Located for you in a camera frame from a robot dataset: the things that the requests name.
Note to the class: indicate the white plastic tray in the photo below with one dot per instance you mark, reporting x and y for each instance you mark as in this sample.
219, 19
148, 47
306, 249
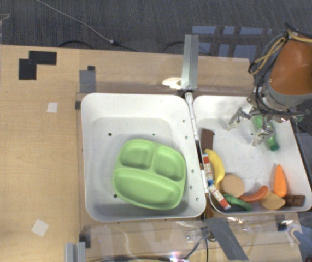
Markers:
98, 173
246, 157

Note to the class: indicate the orange sausage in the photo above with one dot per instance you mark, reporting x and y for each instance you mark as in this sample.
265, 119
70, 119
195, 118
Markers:
254, 195

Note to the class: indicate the tan round biscuit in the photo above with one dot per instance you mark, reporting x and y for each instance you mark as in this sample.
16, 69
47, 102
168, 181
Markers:
232, 185

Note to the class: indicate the white and red printed carton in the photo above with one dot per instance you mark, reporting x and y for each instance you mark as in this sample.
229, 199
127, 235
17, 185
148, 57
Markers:
219, 196
207, 171

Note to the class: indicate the green plastic bottle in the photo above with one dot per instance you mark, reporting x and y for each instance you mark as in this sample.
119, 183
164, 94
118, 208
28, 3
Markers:
272, 143

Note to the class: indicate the brown flat rectangle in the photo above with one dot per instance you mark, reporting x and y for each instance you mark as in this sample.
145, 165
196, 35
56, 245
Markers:
207, 140

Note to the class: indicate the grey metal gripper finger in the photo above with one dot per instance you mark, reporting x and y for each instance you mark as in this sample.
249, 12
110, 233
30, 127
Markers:
265, 131
237, 117

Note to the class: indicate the green toy vegetable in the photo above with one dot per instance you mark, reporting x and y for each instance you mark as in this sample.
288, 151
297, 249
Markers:
239, 201

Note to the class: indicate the green divided plate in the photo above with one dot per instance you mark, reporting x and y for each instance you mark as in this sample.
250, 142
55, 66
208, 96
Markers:
147, 179

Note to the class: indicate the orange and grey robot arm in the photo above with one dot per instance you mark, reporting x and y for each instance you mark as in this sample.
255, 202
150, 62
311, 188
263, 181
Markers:
292, 67

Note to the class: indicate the brown chocolate bar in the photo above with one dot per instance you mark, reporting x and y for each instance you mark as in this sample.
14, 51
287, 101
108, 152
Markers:
295, 200

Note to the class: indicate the yellow banana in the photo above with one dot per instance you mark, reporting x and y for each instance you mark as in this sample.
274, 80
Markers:
218, 165

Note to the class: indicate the tan bread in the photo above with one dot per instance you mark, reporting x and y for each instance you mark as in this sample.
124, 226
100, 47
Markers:
271, 201

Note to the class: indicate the orange carrot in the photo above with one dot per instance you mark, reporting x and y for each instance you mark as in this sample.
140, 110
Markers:
280, 181

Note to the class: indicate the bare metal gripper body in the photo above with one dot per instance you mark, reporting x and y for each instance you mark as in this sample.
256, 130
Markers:
277, 113

